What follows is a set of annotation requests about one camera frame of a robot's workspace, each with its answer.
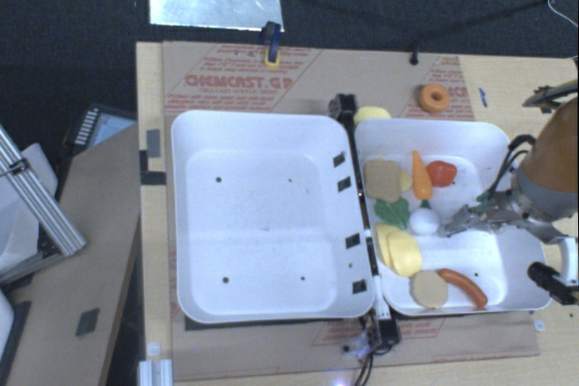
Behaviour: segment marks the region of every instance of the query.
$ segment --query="toy orange carrot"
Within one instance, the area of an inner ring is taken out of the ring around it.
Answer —
[[[428,200],[432,196],[432,181],[420,154],[413,151],[413,190],[419,200]]]

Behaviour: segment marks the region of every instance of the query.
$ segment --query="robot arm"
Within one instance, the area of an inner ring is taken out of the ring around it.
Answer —
[[[547,244],[558,244],[563,257],[561,272],[533,264],[528,275],[561,304],[579,304],[577,298],[577,241],[558,231],[553,221],[577,212],[577,97],[560,104],[556,99],[577,92],[577,80],[557,88],[542,88],[524,106],[555,109],[538,138],[519,136],[499,169],[497,181],[480,197],[480,205],[467,205],[446,226],[446,235],[467,229],[497,231],[503,224],[523,228]],[[511,188],[495,192],[500,177],[522,152],[512,152],[524,142],[532,147],[512,178]]]

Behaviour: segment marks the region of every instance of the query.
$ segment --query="toy sausage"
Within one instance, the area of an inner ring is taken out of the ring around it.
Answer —
[[[482,308],[488,303],[489,300],[487,299],[487,295],[484,294],[482,289],[480,289],[475,282],[461,273],[450,270],[449,268],[441,268],[438,271],[438,275],[440,275],[446,283],[450,283],[451,285],[455,285],[462,289],[474,301],[476,307]]]

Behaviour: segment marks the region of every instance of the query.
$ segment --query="toy red tomato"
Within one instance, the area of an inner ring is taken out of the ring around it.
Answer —
[[[456,177],[456,166],[444,161],[432,161],[426,166],[426,171],[435,187],[447,187]]]

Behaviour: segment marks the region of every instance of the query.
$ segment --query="yellow ball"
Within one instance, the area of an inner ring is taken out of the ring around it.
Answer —
[[[362,107],[354,115],[354,124],[358,125],[365,119],[380,118],[389,119],[390,113],[384,108],[380,107]]]

